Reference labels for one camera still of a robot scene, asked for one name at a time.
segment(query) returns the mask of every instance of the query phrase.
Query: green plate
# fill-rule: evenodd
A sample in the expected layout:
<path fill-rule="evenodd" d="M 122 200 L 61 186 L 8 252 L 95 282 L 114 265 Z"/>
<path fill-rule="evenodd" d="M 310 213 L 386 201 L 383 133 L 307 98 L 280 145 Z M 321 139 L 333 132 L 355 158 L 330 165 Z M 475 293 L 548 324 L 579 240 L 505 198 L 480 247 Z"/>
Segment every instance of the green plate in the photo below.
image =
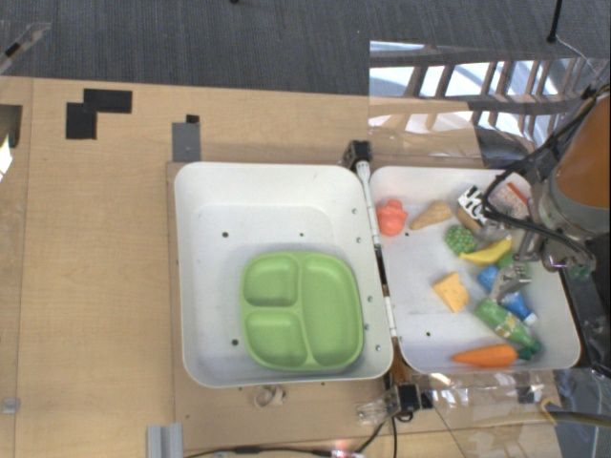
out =
<path fill-rule="evenodd" d="M 253 258 L 240 284 L 242 335 L 263 366 L 288 371 L 335 370 L 363 347 L 356 281 L 336 257 L 282 251 Z"/>

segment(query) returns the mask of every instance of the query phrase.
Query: gray carpet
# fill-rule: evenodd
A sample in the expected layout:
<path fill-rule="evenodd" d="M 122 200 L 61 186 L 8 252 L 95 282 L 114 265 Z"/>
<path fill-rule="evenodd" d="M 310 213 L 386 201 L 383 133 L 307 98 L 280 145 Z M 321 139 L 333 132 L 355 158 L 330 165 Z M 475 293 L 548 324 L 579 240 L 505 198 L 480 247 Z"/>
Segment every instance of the gray carpet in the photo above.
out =
<path fill-rule="evenodd" d="M 565 0 L 559 35 L 608 57 L 610 1 Z M 545 42 L 554 2 L 0 0 L 0 20 L 53 24 L 11 74 L 367 94 L 371 39 L 565 55 Z"/>

